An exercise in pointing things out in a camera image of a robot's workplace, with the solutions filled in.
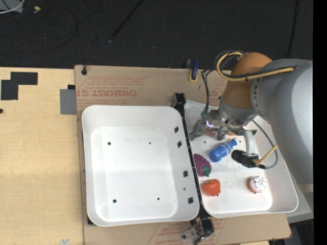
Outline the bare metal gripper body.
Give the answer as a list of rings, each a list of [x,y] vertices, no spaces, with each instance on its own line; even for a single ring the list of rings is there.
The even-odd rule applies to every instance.
[[[225,127],[228,132],[237,135],[256,116],[257,113],[253,109],[203,110],[203,123],[206,131],[217,132],[219,127]]]

